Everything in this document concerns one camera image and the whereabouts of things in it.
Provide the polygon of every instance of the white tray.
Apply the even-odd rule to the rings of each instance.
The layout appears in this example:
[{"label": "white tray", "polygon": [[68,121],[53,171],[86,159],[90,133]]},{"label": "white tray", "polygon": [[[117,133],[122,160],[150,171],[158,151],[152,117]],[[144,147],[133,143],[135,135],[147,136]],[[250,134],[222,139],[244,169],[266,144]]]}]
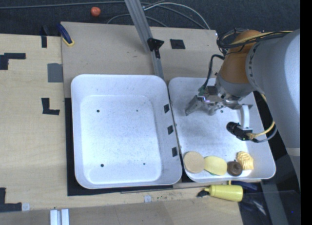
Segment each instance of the white tray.
[{"label": "white tray", "polygon": [[[254,158],[254,170],[244,170],[238,177],[226,173],[223,176],[212,175],[207,171],[186,174],[195,182],[205,183],[228,180],[260,180],[271,178],[275,174],[275,162],[268,142],[243,142],[226,129],[228,122],[240,123],[238,110],[222,108],[213,116],[205,109],[185,115],[185,108],[205,82],[205,78],[174,78],[169,82],[169,95],[176,123],[176,131],[182,156],[189,151],[199,152],[203,157],[218,156],[226,162],[236,159],[239,151],[248,152]],[[209,79],[209,85],[214,85],[215,79]],[[260,115],[251,93],[242,103],[252,104],[250,109],[250,126],[258,133],[263,131]]]},{"label": "white tray", "polygon": [[168,185],[181,178],[168,89],[161,78],[79,75],[71,95],[80,185]]}]

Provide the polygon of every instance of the orange ball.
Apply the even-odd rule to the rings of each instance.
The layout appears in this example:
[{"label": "orange ball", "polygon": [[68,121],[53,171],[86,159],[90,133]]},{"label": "orange ball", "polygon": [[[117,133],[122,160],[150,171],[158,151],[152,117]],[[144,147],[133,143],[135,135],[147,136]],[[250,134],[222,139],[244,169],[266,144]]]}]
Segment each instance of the orange ball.
[{"label": "orange ball", "polygon": [[93,17],[98,17],[100,14],[101,14],[101,9],[99,9],[98,7],[92,7],[91,8],[91,15],[93,16]]}]

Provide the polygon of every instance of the white cable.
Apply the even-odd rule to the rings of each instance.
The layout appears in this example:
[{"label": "white cable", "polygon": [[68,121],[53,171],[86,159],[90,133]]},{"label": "white cable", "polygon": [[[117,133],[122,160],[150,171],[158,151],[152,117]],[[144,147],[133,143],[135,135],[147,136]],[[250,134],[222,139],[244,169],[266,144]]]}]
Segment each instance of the white cable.
[{"label": "white cable", "polygon": [[173,2],[163,2],[163,3],[154,4],[154,5],[149,6],[149,7],[143,6],[143,10],[144,10],[144,11],[147,11],[147,10],[149,10],[149,9],[154,8],[155,6],[164,5],[164,4],[172,4],[172,5],[182,6],[182,7],[185,7],[185,8],[187,8],[187,9],[189,9],[189,10],[195,12],[195,13],[201,18],[201,20],[203,20],[203,22],[205,23],[205,25],[207,26],[207,28],[210,29],[210,27],[209,27],[209,25],[207,24],[207,22],[205,21],[205,19],[204,19],[197,11],[195,11],[194,9],[192,9],[192,8],[186,6],[186,5],[183,5],[183,4],[177,4],[177,3],[173,3]]}]

